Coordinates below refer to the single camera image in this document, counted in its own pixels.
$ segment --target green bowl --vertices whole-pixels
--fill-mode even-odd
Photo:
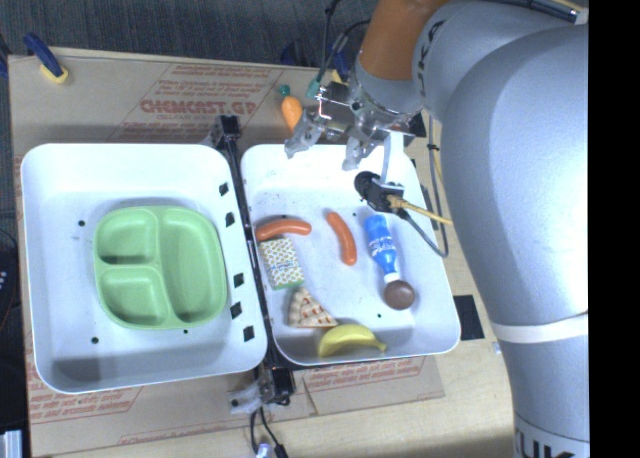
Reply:
[[[218,232],[191,209],[118,209],[98,223],[93,259],[100,303],[117,323],[166,330],[200,325],[227,302]]]

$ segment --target banana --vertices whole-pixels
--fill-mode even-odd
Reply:
[[[375,346],[380,351],[387,349],[387,345],[376,339],[373,332],[366,326],[349,323],[331,328],[320,338],[318,355],[320,357],[333,355],[344,346]]]

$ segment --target cardboard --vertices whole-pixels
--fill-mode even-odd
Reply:
[[[33,147],[65,143],[200,143],[216,115],[240,119],[240,153],[256,143],[283,143],[288,128],[277,87],[288,84],[304,104],[312,69],[52,49],[69,71],[62,85],[39,71],[35,57],[12,57],[12,132],[20,257],[25,251],[19,165]],[[34,365],[29,290],[22,275],[31,449],[34,457],[206,434],[247,426],[230,412],[227,394],[252,372],[94,394],[49,389]],[[309,369],[276,421],[300,419],[444,396],[433,357]]]

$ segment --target bottle label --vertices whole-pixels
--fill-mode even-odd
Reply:
[[[371,252],[371,257],[375,257],[381,252],[395,249],[396,247],[393,244],[391,236],[384,236],[369,242],[369,251]]]

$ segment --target white robotic arm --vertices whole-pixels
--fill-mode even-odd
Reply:
[[[321,87],[285,149],[346,135],[353,168],[422,108],[442,123],[451,214],[509,373],[514,456],[587,458],[588,19],[528,3],[380,0],[349,87]]]

